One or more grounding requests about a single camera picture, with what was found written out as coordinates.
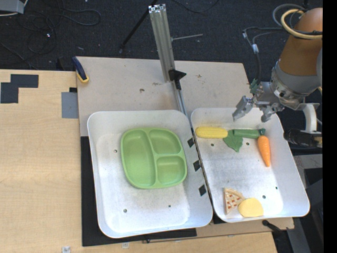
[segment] yellow cable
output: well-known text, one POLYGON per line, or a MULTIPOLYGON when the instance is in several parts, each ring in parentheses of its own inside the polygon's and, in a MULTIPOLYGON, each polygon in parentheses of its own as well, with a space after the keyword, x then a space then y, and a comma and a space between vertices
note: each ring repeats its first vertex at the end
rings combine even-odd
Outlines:
POLYGON ((287 17, 289 14, 294 13, 294 12, 298 12, 300 14, 304 14, 303 11, 299 11, 298 9, 290 9, 287 12, 285 12, 282 17, 281 17, 281 24, 283 26, 284 29, 286 29, 290 34, 292 34, 293 36, 296 37, 300 37, 303 38, 305 40, 319 40, 323 37, 323 35, 305 35, 305 34, 301 34, 299 32, 294 31, 293 29, 291 29, 287 23, 285 23, 285 17, 287 17))

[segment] black clamp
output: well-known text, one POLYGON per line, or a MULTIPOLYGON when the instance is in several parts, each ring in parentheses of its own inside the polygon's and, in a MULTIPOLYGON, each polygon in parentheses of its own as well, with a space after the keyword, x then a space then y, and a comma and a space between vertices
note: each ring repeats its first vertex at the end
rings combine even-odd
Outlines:
POLYGON ((174 81, 175 87, 176 87, 178 90, 181 90, 180 79, 181 79, 182 77, 185 77, 185 76, 186 76, 186 73, 181 72, 181 71, 178 71, 178 70, 169 70, 168 73, 169 73, 168 75, 170 76, 170 80, 171 80, 171 81, 174 81))

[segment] green plate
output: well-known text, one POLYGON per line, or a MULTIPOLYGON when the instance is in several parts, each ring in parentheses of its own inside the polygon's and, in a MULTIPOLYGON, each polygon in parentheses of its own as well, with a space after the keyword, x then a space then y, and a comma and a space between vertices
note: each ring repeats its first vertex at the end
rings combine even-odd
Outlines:
POLYGON ((168 129, 136 128, 124 132, 121 155, 125 175, 137 188, 172 187, 187 175, 180 139, 168 129))

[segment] white tray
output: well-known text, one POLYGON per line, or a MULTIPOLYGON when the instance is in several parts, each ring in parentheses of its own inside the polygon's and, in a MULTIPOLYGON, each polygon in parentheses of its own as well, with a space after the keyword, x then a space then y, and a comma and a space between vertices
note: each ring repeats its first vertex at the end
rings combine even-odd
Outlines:
POLYGON ((244 138, 239 152, 229 148, 222 139, 197 139, 203 169, 211 194, 214 211, 226 222, 240 222, 277 217, 301 217, 309 212, 310 203, 289 144, 283 138, 279 117, 262 123, 262 112, 253 108, 246 116, 233 122, 235 108, 201 108, 193 111, 193 128, 200 126, 230 129, 266 129, 271 145, 271 166, 266 167, 254 139, 244 138), (236 209, 225 215, 223 188, 232 188, 246 197, 257 198, 264 216, 242 217, 236 209))
POLYGON ((93 113, 87 122, 92 154, 98 225, 112 238, 207 225, 213 216, 202 169, 195 171, 199 158, 188 118, 176 110, 106 111, 93 113), (182 143, 187 177, 179 185, 160 189, 138 189, 124 173, 120 153, 121 137, 138 127, 167 128, 182 143))

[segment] wooden table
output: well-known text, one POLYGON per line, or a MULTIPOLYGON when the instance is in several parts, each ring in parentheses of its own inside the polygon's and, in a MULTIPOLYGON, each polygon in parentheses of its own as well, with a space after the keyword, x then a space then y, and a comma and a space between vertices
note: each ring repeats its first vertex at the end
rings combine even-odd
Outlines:
MULTIPOLYGON (((83 247, 80 120, 62 118, 61 99, 77 87, 76 74, 0 70, 0 82, 9 83, 12 74, 38 75, 38 88, 19 88, 18 103, 0 104, 1 252, 62 252, 66 246, 72 253, 277 252, 271 230, 259 221, 210 223, 188 239, 83 247)), ((270 223, 293 228, 292 218, 270 223)))

